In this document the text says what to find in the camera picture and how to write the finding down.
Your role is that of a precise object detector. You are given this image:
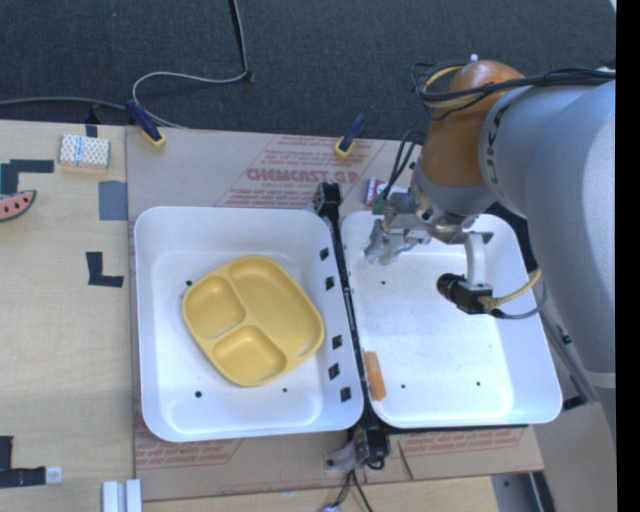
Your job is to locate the black block with thin wires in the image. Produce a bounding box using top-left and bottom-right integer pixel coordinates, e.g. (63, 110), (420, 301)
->
(311, 181), (344, 219)
(348, 426), (392, 470)

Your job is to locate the white patterned packet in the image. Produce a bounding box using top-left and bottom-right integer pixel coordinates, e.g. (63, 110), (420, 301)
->
(58, 133), (112, 172)

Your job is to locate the white plastic tray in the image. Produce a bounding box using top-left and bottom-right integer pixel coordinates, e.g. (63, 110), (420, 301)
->
(339, 209), (564, 430)
(133, 205), (365, 444)

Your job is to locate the orange toy carrot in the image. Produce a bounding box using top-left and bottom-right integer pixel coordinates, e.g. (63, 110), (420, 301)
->
(362, 350), (388, 403)

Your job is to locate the red watermelon slice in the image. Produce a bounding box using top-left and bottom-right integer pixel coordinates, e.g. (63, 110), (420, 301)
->
(0, 188), (38, 223)

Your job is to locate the red and white packet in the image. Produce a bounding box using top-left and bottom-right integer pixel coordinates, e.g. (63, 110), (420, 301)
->
(361, 178), (404, 208)

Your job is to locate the thin black and white rod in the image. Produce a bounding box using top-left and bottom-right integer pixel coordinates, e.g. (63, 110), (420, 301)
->
(325, 209), (375, 432)

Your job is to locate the black cylinder on white bracket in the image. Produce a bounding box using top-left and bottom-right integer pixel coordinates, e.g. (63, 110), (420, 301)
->
(435, 231), (497, 317)

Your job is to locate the yellow divided plate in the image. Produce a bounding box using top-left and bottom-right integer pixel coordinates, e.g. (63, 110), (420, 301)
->
(180, 253), (327, 389)

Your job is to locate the brown cardboard board red print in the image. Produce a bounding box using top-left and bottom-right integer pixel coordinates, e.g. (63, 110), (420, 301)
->
(124, 124), (546, 502)

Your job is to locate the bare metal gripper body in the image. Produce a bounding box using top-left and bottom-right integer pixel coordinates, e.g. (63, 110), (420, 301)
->
(381, 191), (495, 247)

